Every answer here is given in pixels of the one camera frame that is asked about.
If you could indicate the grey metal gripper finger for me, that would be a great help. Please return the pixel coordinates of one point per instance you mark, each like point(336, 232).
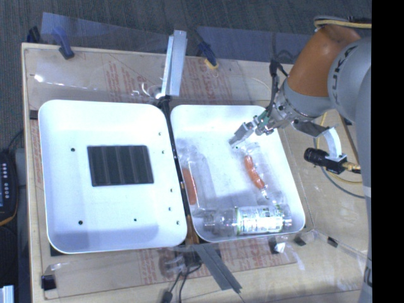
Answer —
point(244, 129)
point(241, 139)

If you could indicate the black ribbed rectangular pad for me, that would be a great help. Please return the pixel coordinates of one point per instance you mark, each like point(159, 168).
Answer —
point(120, 166)

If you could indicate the white plastic tray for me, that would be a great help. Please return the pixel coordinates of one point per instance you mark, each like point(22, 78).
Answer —
point(104, 207)
point(221, 128)

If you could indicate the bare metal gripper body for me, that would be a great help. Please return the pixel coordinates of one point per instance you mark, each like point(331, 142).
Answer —
point(281, 116)

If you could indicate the brown cardboard board red print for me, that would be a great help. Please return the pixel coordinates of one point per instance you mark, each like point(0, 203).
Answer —
point(104, 74)

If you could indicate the black cylinder on white bracket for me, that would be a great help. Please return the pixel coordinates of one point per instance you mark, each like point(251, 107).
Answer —
point(318, 157)

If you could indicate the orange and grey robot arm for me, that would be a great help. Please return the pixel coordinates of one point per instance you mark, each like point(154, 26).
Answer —
point(315, 62)

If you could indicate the clear bottle with green label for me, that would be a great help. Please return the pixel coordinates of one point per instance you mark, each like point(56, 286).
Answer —
point(259, 221)

